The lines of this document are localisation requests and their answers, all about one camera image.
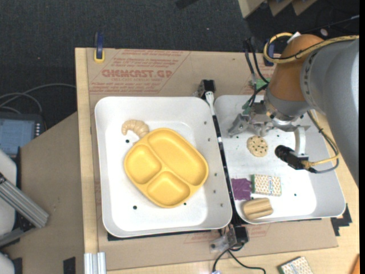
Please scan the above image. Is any patterned packet with green edges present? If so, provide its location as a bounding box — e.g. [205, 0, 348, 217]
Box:
[250, 174, 282, 197]
[278, 256, 316, 274]

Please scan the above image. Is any beige croissant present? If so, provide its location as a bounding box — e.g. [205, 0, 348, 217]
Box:
[121, 119, 151, 140]

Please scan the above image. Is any thin black and white rod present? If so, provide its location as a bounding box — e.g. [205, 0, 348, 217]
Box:
[205, 91, 238, 228]

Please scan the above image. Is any black block with thin wires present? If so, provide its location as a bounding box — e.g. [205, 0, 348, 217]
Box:
[196, 79, 216, 100]
[226, 225, 250, 247]

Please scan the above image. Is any black cylinder on white bracket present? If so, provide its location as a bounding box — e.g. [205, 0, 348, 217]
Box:
[274, 126, 310, 171]

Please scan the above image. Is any yellow divided plate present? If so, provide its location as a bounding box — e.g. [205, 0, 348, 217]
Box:
[123, 127, 210, 209]

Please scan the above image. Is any beige chocolate chip biscuit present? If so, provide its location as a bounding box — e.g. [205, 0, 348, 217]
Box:
[246, 135, 269, 158]

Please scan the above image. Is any beige bread roll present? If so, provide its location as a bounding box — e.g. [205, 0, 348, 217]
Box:
[242, 197, 274, 221]

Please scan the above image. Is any white plastic tray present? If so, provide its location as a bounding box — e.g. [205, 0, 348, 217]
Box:
[213, 94, 347, 225]
[94, 96, 233, 238]

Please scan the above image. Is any brown cardboard board red print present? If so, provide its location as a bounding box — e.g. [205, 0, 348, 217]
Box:
[85, 48, 340, 271]

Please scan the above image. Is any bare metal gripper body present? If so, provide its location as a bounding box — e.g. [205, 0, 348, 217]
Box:
[246, 102, 311, 132]

